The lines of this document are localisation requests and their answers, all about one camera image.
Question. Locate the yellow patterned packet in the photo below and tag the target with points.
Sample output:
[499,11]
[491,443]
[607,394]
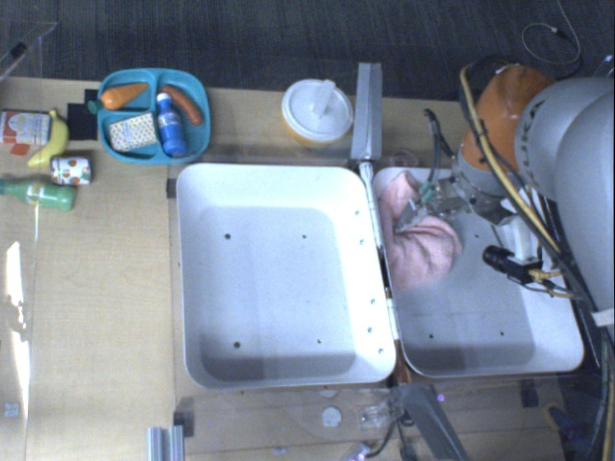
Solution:
[132,132]

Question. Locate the blue bottle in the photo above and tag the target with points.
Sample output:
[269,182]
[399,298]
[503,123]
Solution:
[171,130]

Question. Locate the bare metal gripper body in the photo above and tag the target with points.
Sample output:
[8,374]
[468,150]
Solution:
[449,199]

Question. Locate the blue divided plate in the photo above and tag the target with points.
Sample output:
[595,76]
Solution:
[194,144]

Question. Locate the black cylinder on white bracket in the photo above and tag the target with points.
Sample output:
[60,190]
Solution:
[510,260]

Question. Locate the white can with orange print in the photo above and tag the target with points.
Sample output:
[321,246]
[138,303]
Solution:
[70,170]

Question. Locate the yellow banana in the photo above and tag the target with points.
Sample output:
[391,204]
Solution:
[54,144]

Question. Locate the white plastic tray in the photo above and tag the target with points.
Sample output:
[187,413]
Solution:
[283,276]
[480,315]

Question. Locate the green bottle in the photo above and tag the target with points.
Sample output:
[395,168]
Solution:
[45,196]

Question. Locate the orange carrot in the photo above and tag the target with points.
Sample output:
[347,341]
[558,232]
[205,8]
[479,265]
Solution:
[122,95]

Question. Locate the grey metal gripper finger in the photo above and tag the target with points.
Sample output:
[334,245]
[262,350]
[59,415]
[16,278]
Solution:
[417,219]
[405,215]

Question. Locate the pink cloth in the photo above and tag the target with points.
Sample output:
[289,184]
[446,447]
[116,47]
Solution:
[423,257]

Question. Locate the white and orange carton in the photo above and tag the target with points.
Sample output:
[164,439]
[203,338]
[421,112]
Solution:
[24,128]

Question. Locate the yellow cup with white lid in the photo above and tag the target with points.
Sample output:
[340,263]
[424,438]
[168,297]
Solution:
[317,108]

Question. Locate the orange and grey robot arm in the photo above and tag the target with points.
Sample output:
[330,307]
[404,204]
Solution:
[567,152]

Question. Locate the brown sausage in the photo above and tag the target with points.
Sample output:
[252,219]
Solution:
[185,105]

